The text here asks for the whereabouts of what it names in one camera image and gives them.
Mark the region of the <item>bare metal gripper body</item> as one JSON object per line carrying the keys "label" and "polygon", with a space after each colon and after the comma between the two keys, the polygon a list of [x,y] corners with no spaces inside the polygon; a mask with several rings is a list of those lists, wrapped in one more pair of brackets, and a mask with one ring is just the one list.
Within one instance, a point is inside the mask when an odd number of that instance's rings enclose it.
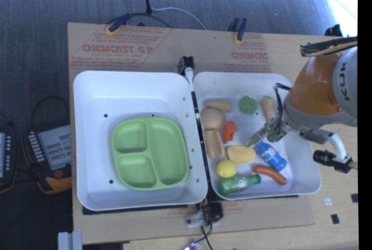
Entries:
{"label": "bare metal gripper body", "polygon": [[279,142],[291,131],[290,127],[280,118],[276,116],[264,125],[264,137],[269,142]]}

